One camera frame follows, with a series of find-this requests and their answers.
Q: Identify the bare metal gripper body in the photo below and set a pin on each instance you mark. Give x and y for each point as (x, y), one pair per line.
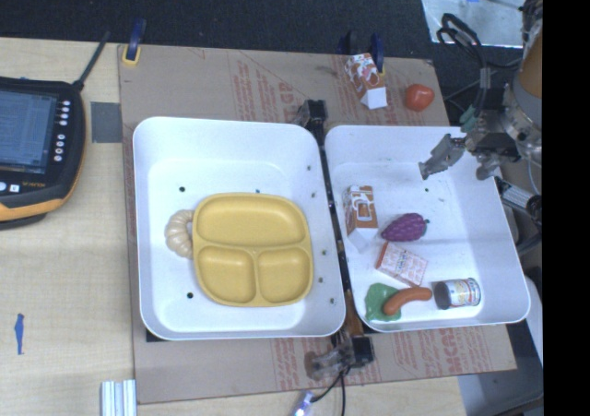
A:
(495, 137)

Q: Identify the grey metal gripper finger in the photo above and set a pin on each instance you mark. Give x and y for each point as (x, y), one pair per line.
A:
(487, 167)
(443, 156)

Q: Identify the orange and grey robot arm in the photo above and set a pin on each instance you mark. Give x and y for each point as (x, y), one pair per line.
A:
(532, 68)

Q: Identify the red toy tomato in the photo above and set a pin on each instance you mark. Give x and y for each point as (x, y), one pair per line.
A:
(419, 97)

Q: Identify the white plastic tray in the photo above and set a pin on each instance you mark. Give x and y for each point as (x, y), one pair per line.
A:
(230, 151)
(465, 229)

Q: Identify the purple grapes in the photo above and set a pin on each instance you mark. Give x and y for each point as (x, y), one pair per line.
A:
(404, 228)

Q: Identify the orange and white carton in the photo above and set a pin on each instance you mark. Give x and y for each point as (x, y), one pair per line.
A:
(360, 216)
(366, 79)

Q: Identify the orange and white packet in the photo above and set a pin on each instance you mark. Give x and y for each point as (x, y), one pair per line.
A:
(402, 263)

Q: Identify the small white can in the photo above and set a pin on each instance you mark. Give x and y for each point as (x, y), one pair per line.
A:
(461, 293)

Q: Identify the orange sausage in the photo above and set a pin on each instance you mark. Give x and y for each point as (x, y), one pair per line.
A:
(405, 299)

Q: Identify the green lettuce leaf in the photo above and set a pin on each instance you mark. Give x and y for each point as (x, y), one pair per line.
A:
(375, 303)

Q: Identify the yellow divided plate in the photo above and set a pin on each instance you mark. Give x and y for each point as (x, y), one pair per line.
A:
(251, 220)

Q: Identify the brown cardboard board red print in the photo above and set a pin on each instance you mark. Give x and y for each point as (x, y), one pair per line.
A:
(221, 82)

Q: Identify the beige doughnut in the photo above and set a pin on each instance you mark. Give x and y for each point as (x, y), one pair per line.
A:
(177, 234)

